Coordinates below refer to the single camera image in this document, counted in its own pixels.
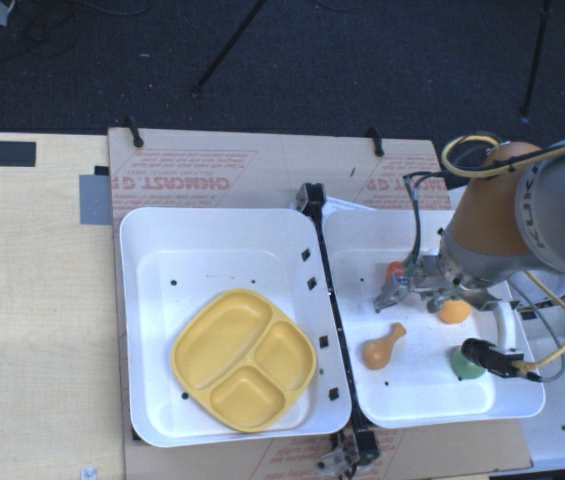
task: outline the yellow divided plate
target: yellow divided plate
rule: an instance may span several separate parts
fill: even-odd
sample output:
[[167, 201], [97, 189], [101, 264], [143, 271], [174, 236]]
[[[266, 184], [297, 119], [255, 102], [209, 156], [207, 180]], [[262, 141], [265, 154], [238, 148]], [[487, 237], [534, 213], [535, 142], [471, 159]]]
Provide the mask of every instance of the yellow divided plate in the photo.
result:
[[315, 349], [271, 301], [223, 292], [178, 335], [171, 367], [186, 392], [230, 427], [257, 432], [280, 418], [308, 386]]

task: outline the metal bracket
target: metal bracket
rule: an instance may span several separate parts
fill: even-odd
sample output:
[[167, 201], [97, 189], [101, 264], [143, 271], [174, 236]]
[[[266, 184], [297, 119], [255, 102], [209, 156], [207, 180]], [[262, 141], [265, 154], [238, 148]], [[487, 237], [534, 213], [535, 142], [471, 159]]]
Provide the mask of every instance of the metal bracket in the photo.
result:
[[346, 475], [351, 478], [353, 469], [360, 460], [353, 436], [343, 438], [330, 452], [318, 457], [315, 461], [315, 474], [320, 478], [341, 478]]
[[138, 126], [135, 124], [135, 118], [133, 116], [126, 116], [124, 118], [124, 127], [131, 130], [131, 135], [133, 135], [133, 145], [136, 148], [144, 146], [144, 139], [140, 137], [140, 132], [138, 132]]
[[382, 137], [380, 137], [380, 132], [378, 132], [375, 126], [371, 126], [364, 135], [368, 139], [373, 139], [374, 153], [378, 158], [384, 156], [384, 150], [382, 149]]
[[324, 185], [320, 183], [305, 183], [302, 185], [296, 196], [296, 209], [309, 217], [315, 226], [318, 235], [318, 243], [320, 244], [320, 253], [322, 254], [322, 265], [324, 267], [324, 275], [326, 278], [329, 298], [331, 300], [331, 310], [335, 326], [338, 330], [338, 339], [340, 342], [340, 352], [344, 362], [347, 381], [349, 384], [349, 392], [351, 393], [351, 427], [353, 430], [353, 439], [356, 443], [359, 465], [370, 464], [380, 456], [377, 447], [375, 434], [369, 430], [369, 421], [362, 413], [358, 403], [357, 392], [355, 389], [355, 381], [353, 380], [353, 371], [351, 367], [351, 358], [349, 357], [349, 349], [346, 344], [346, 338], [342, 330], [342, 318], [338, 308], [335, 289], [333, 287], [333, 278], [331, 275], [331, 267], [326, 249], [324, 233], [322, 231], [322, 207], [326, 203], [327, 197]]

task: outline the black tripod leg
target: black tripod leg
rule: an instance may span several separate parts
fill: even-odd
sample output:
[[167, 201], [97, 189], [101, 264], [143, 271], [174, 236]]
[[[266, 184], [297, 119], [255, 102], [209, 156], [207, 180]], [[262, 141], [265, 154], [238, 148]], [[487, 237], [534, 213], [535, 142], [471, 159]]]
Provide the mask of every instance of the black tripod leg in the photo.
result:
[[267, 0], [258, 0], [255, 3], [255, 5], [253, 6], [253, 9], [251, 9], [251, 12], [249, 12], [249, 14], [244, 19], [242, 24], [238, 27], [238, 29], [235, 31], [235, 33], [233, 34], [231, 39], [229, 39], [229, 41], [226, 43], [226, 45], [224, 46], [222, 51], [218, 54], [218, 56], [211, 63], [211, 65], [206, 70], [206, 72], [198, 80], [198, 83], [193, 86], [193, 90], [191, 91], [191, 96], [194, 99], [200, 97], [200, 95], [202, 94], [202, 87], [204, 86], [204, 84], [209, 80], [209, 78], [211, 78], [211, 75], [213, 74], [213, 72], [217, 69], [217, 67], [220, 65], [220, 63], [224, 60], [224, 57], [226, 57], [228, 55], [228, 53], [231, 51], [231, 49], [233, 48], [235, 43], [237, 43], [238, 39], [240, 39], [240, 36], [244, 33], [244, 31], [247, 29], [247, 27], [251, 24], [253, 19], [257, 16], [258, 12], [260, 12], [260, 9], [262, 9], [262, 7], [266, 3], [266, 1]]
[[531, 107], [531, 97], [533, 96], [533, 89], [535, 87], [535, 79], [538, 73], [538, 65], [540, 63], [540, 53], [542, 52], [542, 43], [544, 42], [544, 33], [546, 31], [546, 23], [551, 14], [551, 0], [544, 0], [542, 4], [542, 11], [540, 14], [540, 28], [538, 30], [538, 37], [535, 42], [535, 52], [533, 54], [533, 64], [531, 65], [531, 74], [529, 75], [529, 83], [526, 88], [526, 96], [524, 103], [520, 107], [520, 115], [523, 121], [527, 121], [529, 117], [529, 108]]

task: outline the white plastic tray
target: white plastic tray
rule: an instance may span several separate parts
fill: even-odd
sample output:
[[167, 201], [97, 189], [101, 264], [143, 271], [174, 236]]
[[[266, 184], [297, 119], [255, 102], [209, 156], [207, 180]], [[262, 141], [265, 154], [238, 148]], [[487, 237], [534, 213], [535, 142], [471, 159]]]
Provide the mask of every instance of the white plastic tray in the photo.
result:
[[[437, 230], [451, 211], [423, 211], [422, 251], [439, 246]], [[340, 211], [329, 215], [324, 236], [353, 379], [362, 412], [378, 426], [402, 428], [438, 423], [537, 414], [544, 405], [541, 384], [502, 379], [485, 373], [460, 381], [449, 354], [466, 338], [497, 343], [490, 312], [473, 310], [460, 324], [445, 324], [426, 310], [416, 294], [376, 313], [373, 300], [384, 282], [388, 264], [403, 260], [413, 246], [414, 215], [408, 210]], [[396, 343], [389, 364], [369, 370], [362, 363], [367, 340], [386, 335], [401, 322], [406, 336]], [[516, 348], [532, 360], [517, 314]]]
[[[329, 434], [347, 423], [351, 398], [317, 234], [307, 217], [290, 209], [140, 208], [122, 221], [120, 246], [131, 421], [144, 441], [175, 447]], [[169, 360], [187, 322], [234, 288], [269, 299], [317, 354], [304, 393], [269, 428], [248, 434], [183, 398]]]

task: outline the cardboard sheet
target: cardboard sheet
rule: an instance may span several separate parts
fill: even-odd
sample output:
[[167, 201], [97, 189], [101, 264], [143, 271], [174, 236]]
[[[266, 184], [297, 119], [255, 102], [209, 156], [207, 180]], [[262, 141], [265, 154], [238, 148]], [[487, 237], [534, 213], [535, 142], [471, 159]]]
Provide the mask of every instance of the cardboard sheet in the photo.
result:
[[[142, 206], [287, 208], [304, 183], [322, 183], [330, 197], [372, 208], [408, 209], [402, 176], [439, 170], [432, 143], [384, 139], [377, 157], [370, 139], [140, 129], [142, 148], [129, 129], [109, 130], [112, 212], [116, 251], [127, 478], [320, 478], [316, 459], [329, 436], [281, 438], [218, 445], [155, 448], [133, 439], [129, 414], [124, 297], [119, 225]], [[422, 210], [451, 209], [446, 186], [420, 187]], [[377, 429], [381, 456], [356, 479], [392, 480], [482, 473], [530, 466], [518, 421]]]

